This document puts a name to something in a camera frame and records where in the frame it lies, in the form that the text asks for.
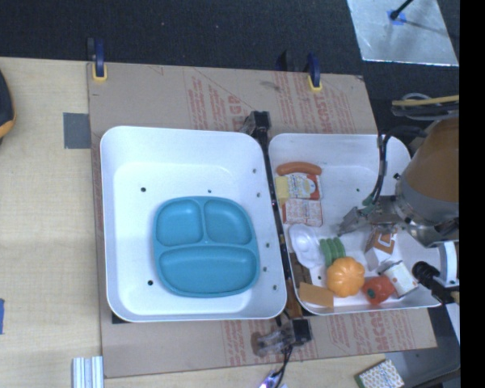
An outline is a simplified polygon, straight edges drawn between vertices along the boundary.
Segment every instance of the blue marker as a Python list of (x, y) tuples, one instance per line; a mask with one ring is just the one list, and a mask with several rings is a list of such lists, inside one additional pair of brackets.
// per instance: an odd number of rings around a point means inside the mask
[(4, 308), (4, 301), (2, 298), (0, 298), (0, 335), (3, 335), (3, 315), (6, 313), (6, 309)]

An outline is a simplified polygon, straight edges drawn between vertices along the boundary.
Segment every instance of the blue tape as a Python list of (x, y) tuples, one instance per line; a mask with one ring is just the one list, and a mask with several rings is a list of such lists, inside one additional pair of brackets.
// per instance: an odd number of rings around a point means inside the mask
[(392, 20), (390, 15), (393, 13), (393, 10), (388, 10), (386, 14), (388, 15), (388, 20), (395, 26), (403, 26), (405, 24), (406, 20), (406, 15), (401, 11), (399, 15), (397, 16), (397, 19)]
[(0, 335), (3, 335), (3, 317), (4, 314), (6, 313), (6, 309), (4, 307), (4, 301), (2, 298), (0, 298)]

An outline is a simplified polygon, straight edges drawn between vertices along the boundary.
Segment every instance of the food box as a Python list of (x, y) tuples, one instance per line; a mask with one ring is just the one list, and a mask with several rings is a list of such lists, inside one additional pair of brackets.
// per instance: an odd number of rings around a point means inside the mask
[[(374, 135), (287, 133), (271, 139), (272, 170), (291, 161), (312, 162), (323, 169), (319, 176), (323, 194), (318, 201), (323, 222), (313, 227), (318, 238), (334, 238), (343, 216), (372, 190), (378, 169), (376, 140)], [(392, 175), (403, 171), (410, 156), (402, 142), (391, 139), (387, 159), (383, 193), (392, 194)], [(103, 135), (100, 162), (107, 297), (119, 318), (129, 322), (263, 319), (276, 317), (285, 308), (285, 271), (270, 182), (263, 151), (254, 138), (222, 131), (118, 126)], [(179, 231), (168, 234), (160, 230), (154, 236), (158, 211), (174, 200), (186, 204), (171, 208), (167, 225), (181, 226), (185, 243), (180, 241)], [(242, 213), (233, 209), (211, 213), (209, 203), (223, 200), (240, 207)], [(248, 240), (239, 239), (246, 237), (242, 230), (235, 229), (232, 236), (221, 234), (222, 229), (212, 231), (218, 214), (228, 225), (247, 217), (251, 226)], [(174, 216), (181, 221), (174, 222)], [(282, 226), (291, 255), (290, 224)], [(363, 264), (369, 232), (365, 227), (341, 237), (347, 255)], [(163, 241), (159, 249), (155, 248), (158, 237)], [(168, 242), (169, 237), (177, 241)], [(212, 268), (217, 279), (210, 287), (196, 286), (209, 276), (207, 270), (221, 254), (217, 246), (231, 249), (220, 268), (235, 275), (242, 272), (244, 280), (232, 280), (233, 286), (224, 288), (219, 279), (222, 275)], [(169, 257), (158, 261), (159, 254)], [(409, 268), (421, 259), (437, 268), (440, 265), (436, 249), (423, 248), (404, 231), (398, 232), (391, 259), (401, 259)], [(183, 278), (188, 272), (193, 273), (190, 280)], [(307, 282), (325, 286), (324, 267), (311, 268), (309, 274)], [(301, 281), (305, 280), (293, 275), (296, 291)], [(371, 306), (360, 294), (334, 297), (333, 306), (301, 304), (318, 315), (439, 305), (423, 286), (380, 306)]]

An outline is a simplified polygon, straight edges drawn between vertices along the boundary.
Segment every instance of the red tomato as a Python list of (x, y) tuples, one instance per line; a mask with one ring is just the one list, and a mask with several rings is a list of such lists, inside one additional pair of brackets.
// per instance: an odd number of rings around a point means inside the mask
[(388, 277), (375, 276), (365, 282), (363, 287), (361, 287), (361, 292), (365, 294), (366, 299), (372, 305), (378, 305), (395, 292), (395, 287)]

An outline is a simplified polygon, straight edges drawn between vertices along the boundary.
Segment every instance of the cardboard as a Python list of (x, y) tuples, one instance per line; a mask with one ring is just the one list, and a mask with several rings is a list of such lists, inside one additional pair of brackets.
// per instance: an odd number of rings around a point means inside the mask
[[(99, 142), (117, 125), (238, 131), (251, 111), (270, 112), (278, 133), (376, 133), (361, 77), (323, 74), (313, 92), (306, 74), (163, 65), (108, 64), (94, 81), (87, 65), (95, 199), (99, 305), (105, 377), (282, 362), (261, 358), (251, 336), (276, 321), (123, 323), (106, 299)], [(309, 317), (313, 340), (291, 361), (434, 348), (426, 309)]]

